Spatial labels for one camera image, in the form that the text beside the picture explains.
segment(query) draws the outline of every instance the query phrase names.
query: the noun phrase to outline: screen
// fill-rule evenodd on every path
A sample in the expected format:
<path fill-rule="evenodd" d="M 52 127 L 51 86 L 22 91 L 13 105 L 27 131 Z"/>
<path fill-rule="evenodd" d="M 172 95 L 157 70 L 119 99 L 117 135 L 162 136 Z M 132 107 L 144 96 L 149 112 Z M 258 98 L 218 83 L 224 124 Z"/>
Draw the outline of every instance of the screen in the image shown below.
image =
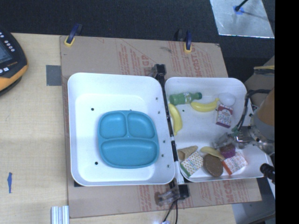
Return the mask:
<path fill-rule="evenodd" d="M 0 42 L 0 64 L 11 60 L 13 57 L 9 54 L 9 52 L 6 50 L 3 43 Z"/>

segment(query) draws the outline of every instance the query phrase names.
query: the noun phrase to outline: ice cream cone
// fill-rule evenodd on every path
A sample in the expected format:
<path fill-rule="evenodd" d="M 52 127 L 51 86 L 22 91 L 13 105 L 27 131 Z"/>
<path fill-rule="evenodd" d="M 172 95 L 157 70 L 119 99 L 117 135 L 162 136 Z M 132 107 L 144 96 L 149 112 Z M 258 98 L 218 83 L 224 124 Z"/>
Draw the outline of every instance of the ice cream cone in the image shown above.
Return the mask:
<path fill-rule="evenodd" d="M 180 149 L 178 149 L 178 158 L 183 161 L 186 158 L 188 158 L 191 154 L 193 154 L 197 149 L 198 149 L 198 147 L 196 145 L 190 146 L 190 147 L 185 147 L 185 148 L 180 148 Z"/>

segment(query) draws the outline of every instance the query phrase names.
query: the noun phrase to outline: wooden table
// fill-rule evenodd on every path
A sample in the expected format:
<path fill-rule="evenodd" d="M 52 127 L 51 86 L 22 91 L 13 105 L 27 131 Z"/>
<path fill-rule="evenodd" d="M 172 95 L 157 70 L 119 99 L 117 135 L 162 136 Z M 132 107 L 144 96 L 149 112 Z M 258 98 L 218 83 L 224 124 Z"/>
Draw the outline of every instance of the wooden table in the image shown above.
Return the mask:
<path fill-rule="evenodd" d="M 68 205 L 62 88 L 46 84 L 46 65 L 61 65 L 59 36 L 13 35 L 29 69 L 0 96 L 0 222 L 49 224 L 51 207 Z M 171 223 L 175 213 L 174 209 L 168 217 Z M 152 211 L 76 218 L 70 223 L 160 224 L 165 215 L 166 211 Z M 235 224 L 235 218 L 231 205 L 221 205 L 179 209 L 178 223 Z"/>

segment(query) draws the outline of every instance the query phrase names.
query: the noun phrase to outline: brown oval object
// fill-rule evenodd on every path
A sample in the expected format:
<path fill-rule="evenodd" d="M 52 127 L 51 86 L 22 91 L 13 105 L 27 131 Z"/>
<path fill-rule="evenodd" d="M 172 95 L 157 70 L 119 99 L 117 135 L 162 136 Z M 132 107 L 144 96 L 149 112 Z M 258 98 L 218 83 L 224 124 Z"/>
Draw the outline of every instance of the brown oval object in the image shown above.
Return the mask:
<path fill-rule="evenodd" d="M 223 173 L 223 165 L 218 157 L 207 154 L 204 156 L 203 167 L 213 177 L 219 177 Z"/>

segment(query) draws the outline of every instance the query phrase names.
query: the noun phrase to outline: yellow and black device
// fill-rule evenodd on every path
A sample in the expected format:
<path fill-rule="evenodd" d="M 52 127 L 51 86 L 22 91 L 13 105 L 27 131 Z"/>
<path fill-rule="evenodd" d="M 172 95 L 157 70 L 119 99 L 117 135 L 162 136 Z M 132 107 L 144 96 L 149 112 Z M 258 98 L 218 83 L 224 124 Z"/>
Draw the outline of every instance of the yellow and black device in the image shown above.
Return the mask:
<path fill-rule="evenodd" d="M 0 96 L 19 83 L 27 69 L 27 58 L 20 44 L 0 25 Z"/>

